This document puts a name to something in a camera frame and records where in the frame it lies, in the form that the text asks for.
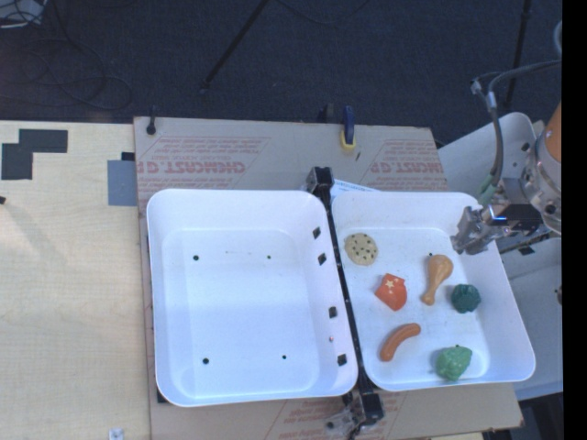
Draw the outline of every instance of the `blue clamp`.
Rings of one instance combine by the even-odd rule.
[[[356,147],[355,139],[355,113],[352,107],[346,105],[342,110],[342,123],[344,130],[340,131],[340,145],[343,149],[352,150]]]

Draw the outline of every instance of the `tray with toy food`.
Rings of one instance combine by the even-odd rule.
[[[363,372],[387,391],[528,378],[534,353],[495,244],[452,249],[467,205],[348,191],[329,216],[303,191],[155,193],[161,395],[182,407],[336,396]]]

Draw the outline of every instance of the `green toy vegetable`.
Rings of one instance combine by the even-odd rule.
[[[472,312],[481,303],[481,295],[474,285],[460,283],[450,295],[452,305],[459,313]]]
[[[437,358],[437,374],[450,381],[460,378],[471,363],[472,350],[456,345],[443,349]]]

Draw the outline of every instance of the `toy food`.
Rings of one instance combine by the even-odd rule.
[[[450,301],[459,313],[472,312],[481,303],[481,295],[474,285],[460,283],[453,289]]]
[[[375,295],[395,312],[407,301],[405,280],[393,274],[385,274]]]
[[[459,345],[443,349],[436,362],[437,374],[450,381],[458,380],[471,363],[472,355],[472,350]]]
[[[422,302],[433,305],[438,286],[452,274],[453,264],[443,254],[435,254],[428,260],[428,290],[422,295]]]
[[[345,239],[345,251],[350,260],[361,266],[369,266],[377,258],[375,240],[364,233],[355,233]]]
[[[395,355],[395,350],[408,337],[414,337],[420,334],[421,328],[418,323],[408,323],[398,327],[385,340],[379,357],[384,362],[389,362]]]

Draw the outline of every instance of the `tomato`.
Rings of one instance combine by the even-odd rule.
[[[405,280],[393,274],[385,274],[375,295],[396,312],[407,302]]]

